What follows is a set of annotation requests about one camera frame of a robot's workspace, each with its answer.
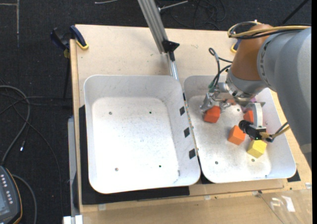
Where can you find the black cylinder on white bracket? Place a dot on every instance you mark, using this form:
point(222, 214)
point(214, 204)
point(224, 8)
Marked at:
point(255, 130)

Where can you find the yellow cube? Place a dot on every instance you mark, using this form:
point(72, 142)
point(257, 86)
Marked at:
point(257, 148)

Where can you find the orange cube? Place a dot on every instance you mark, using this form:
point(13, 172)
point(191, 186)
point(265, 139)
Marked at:
point(212, 115)
point(248, 117)
point(236, 135)

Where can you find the thin black and white rod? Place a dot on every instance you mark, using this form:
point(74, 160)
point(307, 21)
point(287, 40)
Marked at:
point(174, 69)

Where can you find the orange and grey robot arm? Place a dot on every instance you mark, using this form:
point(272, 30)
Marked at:
point(284, 69)

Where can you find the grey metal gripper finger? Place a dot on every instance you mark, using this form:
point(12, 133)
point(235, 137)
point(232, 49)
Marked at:
point(225, 107)
point(206, 102)

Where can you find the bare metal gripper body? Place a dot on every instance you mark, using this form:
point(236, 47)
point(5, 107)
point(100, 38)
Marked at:
point(229, 93)

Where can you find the purple cube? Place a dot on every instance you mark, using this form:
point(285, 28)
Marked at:
point(253, 100)

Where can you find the white plastic tray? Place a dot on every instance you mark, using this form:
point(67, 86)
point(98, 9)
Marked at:
point(223, 158)
point(133, 133)

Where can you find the pale wood board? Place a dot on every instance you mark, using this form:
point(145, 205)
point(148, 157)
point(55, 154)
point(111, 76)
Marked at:
point(119, 52)

